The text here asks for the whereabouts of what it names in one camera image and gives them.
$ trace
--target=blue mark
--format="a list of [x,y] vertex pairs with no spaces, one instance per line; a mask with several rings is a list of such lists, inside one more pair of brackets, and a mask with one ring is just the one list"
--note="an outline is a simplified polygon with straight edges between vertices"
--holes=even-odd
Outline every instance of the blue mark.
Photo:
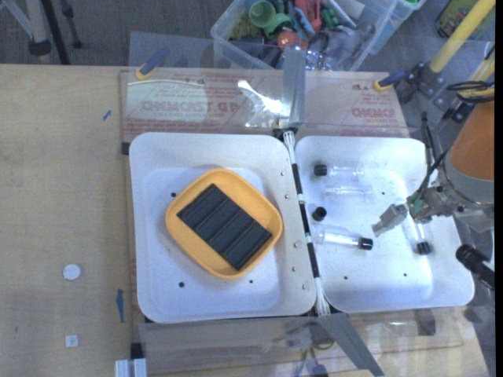
[[116,303],[117,303],[117,309],[119,310],[119,317],[120,317],[120,322],[124,322],[124,297],[123,297],[123,290],[122,289],[117,289],[117,297],[116,297]]

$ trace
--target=green cup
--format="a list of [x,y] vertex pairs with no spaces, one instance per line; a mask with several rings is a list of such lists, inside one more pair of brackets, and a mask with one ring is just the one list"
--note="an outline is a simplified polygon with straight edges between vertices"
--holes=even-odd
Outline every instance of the green cup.
[[246,0],[244,6],[251,23],[259,28],[266,27],[276,14],[276,9],[269,0]]
[[278,13],[273,20],[264,28],[266,38],[275,41],[278,35],[283,31],[283,27],[293,28],[292,18],[283,13]]

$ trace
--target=floor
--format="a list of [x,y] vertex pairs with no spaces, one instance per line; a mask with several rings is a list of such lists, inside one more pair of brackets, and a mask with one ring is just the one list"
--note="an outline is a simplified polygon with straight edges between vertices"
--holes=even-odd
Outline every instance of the floor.
[[[25,0],[14,0],[26,10]],[[72,47],[70,28],[61,14],[59,0],[53,7],[61,26],[62,38],[73,65],[128,65],[130,63],[130,36],[132,32],[176,35],[188,38],[211,38],[211,27],[234,0],[69,0],[74,12],[74,22],[83,42],[82,49]],[[428,61],[445,43],[438,37],[435,18],[449,0],[427,0],[420,9],[396,30],[386,45],[375,55],[369,55],[359,70],[389,71],[411,70],[420,61]],[[0,63],[37,64],[28,52],[28,35],[10,12],[0,5]],[[495,41],[495,24],[492,23],[477,41],[466,42],[446,67],[447,82],[461,82],[469,78],[479,65],[487,48]],[[53,64],[60,59],[53,50]],[[413,130],[420,122],[420,112],[426,110],[432,127],[442,130],[444,137],[459,130],[455,124],[442,123],[443,108],[431,99],[420,99],[404,104],[407,124]],[[466,240],[479,245],[490,254],[490,236],[464,231]],[[468,308],[466,317],[474,324],[491,375],[495,366],[495,313],[494,295],[482,285]]]

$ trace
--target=wooden table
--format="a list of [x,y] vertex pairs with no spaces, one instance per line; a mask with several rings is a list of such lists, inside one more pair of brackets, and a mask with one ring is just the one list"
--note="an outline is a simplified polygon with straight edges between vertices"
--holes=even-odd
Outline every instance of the wooden table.
[[[134,324],[121,71],[126,68],[0,65],[1,376],[112,376],[115,361],[129,357]],[[63,278],[71,263],[81,269],[76,280]],[[449,328],[459,331],[456,345],[416,344],[404,352],[397,341],[395,351],[376,355],[382,369],[487,375],[461,310],[446,313]],[[374,353],[378,340],[368,334],[375,317],[352,318],[357,330],[367,331]],[[78,345],[66,347],[72,335]],[[449,332],[442,336],[449,340]],[[243,370],[180,374],[246,375]],[[350,364],[344,370],[370,375]]]

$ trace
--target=white tray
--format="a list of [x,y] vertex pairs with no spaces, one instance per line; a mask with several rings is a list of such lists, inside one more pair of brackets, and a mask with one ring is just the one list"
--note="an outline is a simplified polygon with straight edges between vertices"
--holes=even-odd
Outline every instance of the white tray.
[[[455,258],[461,244],[452,218],[422,225],[433,247],[428,255],[413,252],[407,236],[414,224],[403,224],[373,235],[371,224],[392,203],[404,203],[426,173],[424,145],[409,138],[305,137],[296,146],[296,158],[308,214],[327,210],[316,222],[313,235],[329,225],[373,238],[371,251],[315,244],[325,297],[346,313],[462,306],[470,302],[475,285],[470,272]],[[333,199],[325,194],[330,177],[314,176],[315,164],[359,169],[360,185],[372,187],[365,197]]]
[[[146,133],[130,146],[138,302],[159,323],[300,315],[316,292],[288,151],[266,136]],[[200,268],[170,238],[164,214],[207,170],[225,167],[281,213],[284,232],[249,273],[223,280]]]

